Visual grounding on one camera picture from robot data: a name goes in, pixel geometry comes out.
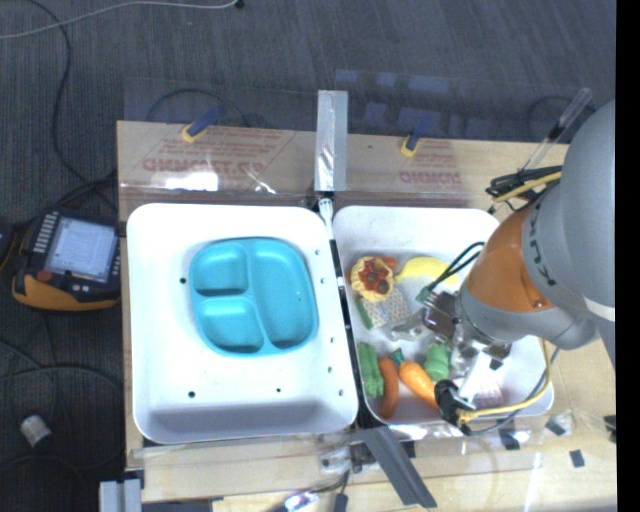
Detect patterned packet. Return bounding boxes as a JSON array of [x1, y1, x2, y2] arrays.
[[355, 287, 414, 331]]

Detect yellow banana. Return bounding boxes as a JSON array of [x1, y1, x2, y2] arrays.
[[394, 256, 459, 290]]

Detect green toy vegetable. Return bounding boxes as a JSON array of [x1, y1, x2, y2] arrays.
[[423, 343, 452, 383]]

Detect brown cardboard board red print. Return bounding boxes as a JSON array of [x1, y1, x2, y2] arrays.
[[115, 119, 617, 504]]

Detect orange sausage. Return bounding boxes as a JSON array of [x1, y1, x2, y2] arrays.
[[377, 355, 401, 420]]

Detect yellow pizza slice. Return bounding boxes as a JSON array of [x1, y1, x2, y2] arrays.
[[349, 255, 396, 304]]

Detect small silver can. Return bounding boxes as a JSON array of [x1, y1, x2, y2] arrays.
[[19, 413, 53, 448]]

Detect white plastic tray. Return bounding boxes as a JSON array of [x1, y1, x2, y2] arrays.
[[331, 204, 555, 429], [125, 202, 360, 445]]

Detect black cylinder on white bracket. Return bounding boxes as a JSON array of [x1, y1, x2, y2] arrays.
[[433, 349, 497, 427]]

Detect orange carrot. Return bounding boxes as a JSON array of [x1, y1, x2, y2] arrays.
[[388, 347, 439, 409]]

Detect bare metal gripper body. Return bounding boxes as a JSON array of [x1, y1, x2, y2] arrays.
[[422, 292, 512, 361]]

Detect green asparagus bunch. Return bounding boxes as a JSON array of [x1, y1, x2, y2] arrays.
[[356, 342, 386, 400]]

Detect blue divided plate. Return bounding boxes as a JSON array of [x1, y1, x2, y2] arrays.
[[188, 236, 320, 358]]

